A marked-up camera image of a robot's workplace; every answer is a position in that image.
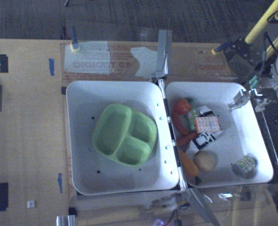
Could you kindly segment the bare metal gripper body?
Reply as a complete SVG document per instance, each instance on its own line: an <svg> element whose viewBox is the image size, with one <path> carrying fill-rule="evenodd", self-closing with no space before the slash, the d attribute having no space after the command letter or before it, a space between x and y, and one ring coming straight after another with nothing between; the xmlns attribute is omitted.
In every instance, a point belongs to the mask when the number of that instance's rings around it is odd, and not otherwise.
<svg viewBox="0 0 278 226"><path fill-rule="evenodd" d="M278 100L278 81L274 79L258 79L252 82L252 89L256 89L258 95L268 100Z"/></svg>

